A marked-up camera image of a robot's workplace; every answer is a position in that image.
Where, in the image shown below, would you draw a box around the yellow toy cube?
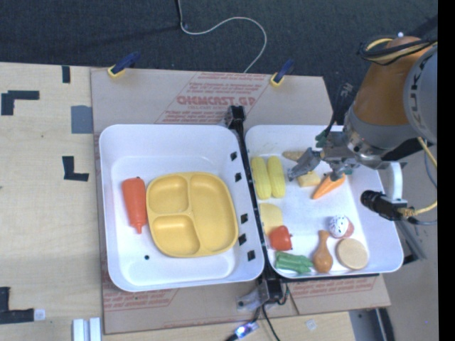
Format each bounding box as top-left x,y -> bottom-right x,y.
296,170 -> 323,188

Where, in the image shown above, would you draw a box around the pale yellow cheese slice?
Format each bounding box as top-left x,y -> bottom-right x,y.
258,202 -> 284,237

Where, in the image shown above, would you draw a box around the red toy pepper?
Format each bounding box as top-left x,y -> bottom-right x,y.
268,224 -> 294,252

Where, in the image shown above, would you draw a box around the tan round biscuit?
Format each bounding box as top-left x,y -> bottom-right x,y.
336,238 -> 370,271

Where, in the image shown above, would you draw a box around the green toy beans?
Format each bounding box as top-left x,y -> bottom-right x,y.
274,250 -> 314,275

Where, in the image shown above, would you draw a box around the black block with wires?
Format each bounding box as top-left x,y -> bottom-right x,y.
262,277 -> 289,305
225,104 -> 247,131

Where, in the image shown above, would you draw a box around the black cylinder on white bracket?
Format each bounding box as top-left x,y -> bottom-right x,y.
360,161 -> 410,222

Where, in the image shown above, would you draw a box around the orange toy bottle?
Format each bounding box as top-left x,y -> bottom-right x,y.
121,176 -> 149,234

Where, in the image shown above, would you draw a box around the white plastic tray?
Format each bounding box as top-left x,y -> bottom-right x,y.
98,124 -> 266,293
244,124 -> 405,280

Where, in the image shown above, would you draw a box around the brown cardboard board red print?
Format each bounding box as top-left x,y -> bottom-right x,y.
90,67 -> 392,335

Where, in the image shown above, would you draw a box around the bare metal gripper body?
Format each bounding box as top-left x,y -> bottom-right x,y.
321,126 -> 388,170

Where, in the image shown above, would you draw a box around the thin black rod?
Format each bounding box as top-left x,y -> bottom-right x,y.
232,119 -> 282,287

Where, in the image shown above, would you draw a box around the yellow divided plate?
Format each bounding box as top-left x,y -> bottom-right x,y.
145,171 -> 240,259

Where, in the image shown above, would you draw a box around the brown toy chicken drumstick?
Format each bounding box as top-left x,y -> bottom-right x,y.
312,229 -> 334,274

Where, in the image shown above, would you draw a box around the yellow corn cob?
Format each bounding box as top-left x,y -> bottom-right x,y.
266,155 -> 287,199
250,156 -> 273,201

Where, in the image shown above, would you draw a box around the orange toy carrot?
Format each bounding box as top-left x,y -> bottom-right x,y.
311,172 -> 347,200

